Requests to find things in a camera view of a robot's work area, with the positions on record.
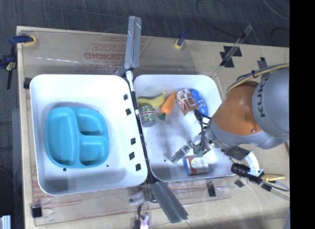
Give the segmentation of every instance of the wooden table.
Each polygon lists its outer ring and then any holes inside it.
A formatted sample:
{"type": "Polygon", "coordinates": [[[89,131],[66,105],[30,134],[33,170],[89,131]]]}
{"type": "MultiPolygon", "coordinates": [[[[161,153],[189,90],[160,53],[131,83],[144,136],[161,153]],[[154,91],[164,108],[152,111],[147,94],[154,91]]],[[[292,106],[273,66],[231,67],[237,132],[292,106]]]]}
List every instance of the wooden table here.
{"type": "MultiPolygon", "coordinates": [[[[55,32],[65,34],[78,34],[84,35],[85,32],[72,32],[53,29],[39,29],[29,27],[18,27],[17,35],[27,32],[55,32]]],[[[104,33],[89,33],[94,36],[117,36],[114,34],[104,33]]],[[[151,60],[153,54],[156,55],[156,50],[163,49],[163,56],[174,55],[173,43],[174,39],[167,38],[153,38],[142,37],[144,42],[143,48],[149,49],[151,41],[154,40],[154,50],[148,53],[143,49],[140,63],[149,67],[152,65],[150,62],[156,63],[151,60]]],[[[221,62],[222,53],[227,52],[227,47],[233,44],[219,43],[219,42],[206,42],[186,40],[184,43],[183,51],[179,53],[189,62],[189,68],[193,67],[198,74],[210,75],[213,70],[218,67],[221,62]]],[[[34,192],[36,183],[32,179],[34,174],[34,165],[32,159],[32,135],[30,135],[29,128],[32,125],[32,120],[28,117],[28,101],[29,90],[25,89],[26,78],[32,78],[36,75],[34,66],[26,62],[23,56],[22,44],[18,44],[18,79],[19,79],[19,103],[20,103],[20,118],[21,118],[21,142],[22,142],[22,166],[23,166],[23,199],[24,199],[24,220],[25,228],[74,228],[74,229],[87,229],[87,228],[107,228],[107,229],[131,229],[134,226],[134,220],[137,217],[136,212],[128,212],[116,214],[111,216],[95,216],[94,218],[80,219],[77,221],[69,221],[62,223],[50,224],[42,222],[40,226],[36,226],[35,219],[32,217],[31,207],[34,205],[34,192]]],[[[279,47],[265,47],[257,45],[241,45],[241,56],[234,56],[234,68],[223,68],[218,79],[219,86],[224,91],[231,83],[235,81],[238,75],[251,72],[253,69],[258,69],[257,60],[264,58],[268,65],[283,64],[289,62],[289,49],[279,47]]],[[[36,64],[36,69],[39,73],[41,71],[40,65],[36,64]]],[[[266,173],[279,173],[286,176],[282,183],[289,186],[289,143],[282,144],[270,150],[255,149],[259,166],[264,169],[266,173]]],[[[226,177],[227,186],[230,192],[230,198],[223,198],[221,200],[199,202],[185,204],[184,208],[189,214],[187,221],[171,224],[160,208],[148,210],[146,212],[151,216],[151,226],[157,229],[163,228],[211,228],[225,229],[225,228],[273,228],[282,229],[285,223],[285,218],[289,209],[290,202],[286,198],[280,197],[273,193],[267,192],[260,188],[258,185],[248,183],[244,187],[237,187],[234,182],[235,178],[226,177]]]]}

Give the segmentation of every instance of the dark gray floor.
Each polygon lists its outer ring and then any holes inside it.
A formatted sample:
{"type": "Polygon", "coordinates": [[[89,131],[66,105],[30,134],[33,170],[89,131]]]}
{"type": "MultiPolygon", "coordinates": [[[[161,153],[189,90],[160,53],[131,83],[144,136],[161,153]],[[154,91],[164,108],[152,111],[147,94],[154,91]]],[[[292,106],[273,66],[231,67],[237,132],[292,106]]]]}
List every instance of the dark gray floor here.
{"type": "MultiPolygon", "coordinates": [[[[129,15],[142,18],[142,35],[233,43],[251,23],[248,44],[289,47],[290,0],[0,0],[0,54],[17,25],[126,34],[129,15]]],[[[17,74],[6,90],[0,70],[0,216],[11,213],[13,197],[12,109],[18,107],[17,74]]]]}

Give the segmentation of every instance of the blue divided plate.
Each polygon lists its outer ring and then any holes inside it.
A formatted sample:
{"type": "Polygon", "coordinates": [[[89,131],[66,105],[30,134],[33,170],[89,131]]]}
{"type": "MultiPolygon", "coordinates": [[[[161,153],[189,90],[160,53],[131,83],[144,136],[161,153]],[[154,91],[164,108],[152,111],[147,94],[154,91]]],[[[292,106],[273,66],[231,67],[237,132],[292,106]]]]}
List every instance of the blue divided plate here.
{"type": "Polygon", "coordinates": [[[57,107],[46,119],[45,142],[49,159],[65,168],[95,167],[109,155],[106,122],[97,111],[57,107]]]}

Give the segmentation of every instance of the green can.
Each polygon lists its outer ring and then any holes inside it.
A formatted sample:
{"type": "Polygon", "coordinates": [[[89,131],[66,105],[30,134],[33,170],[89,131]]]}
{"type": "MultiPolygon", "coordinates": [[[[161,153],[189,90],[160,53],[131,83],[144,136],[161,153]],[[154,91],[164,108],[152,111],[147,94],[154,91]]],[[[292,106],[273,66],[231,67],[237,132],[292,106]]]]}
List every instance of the green can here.
{"type": "Polygon", "coordinates": [[[154,110],[151,105],[143,105],[139,107],[141,124],[145,128],[152,127],[156,124],[154,110]]]}

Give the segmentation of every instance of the blue bottle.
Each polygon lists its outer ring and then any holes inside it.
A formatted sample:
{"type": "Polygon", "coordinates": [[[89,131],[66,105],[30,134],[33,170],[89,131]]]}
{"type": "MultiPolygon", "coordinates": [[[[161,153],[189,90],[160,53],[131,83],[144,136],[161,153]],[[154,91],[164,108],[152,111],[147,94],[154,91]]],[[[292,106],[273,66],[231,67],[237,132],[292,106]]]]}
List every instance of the blue bottle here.
{"type": "Polygon", "coordinates": [[[208,116],[208,107],[206,105],[206,103],[203,101],[202,97],[200,96],[199,92],[195,89],[192,89],[190,91],[193,99],[196,101],[197,105],[198,105],[198,108],[199,108],[199,111],[208,116]]]}

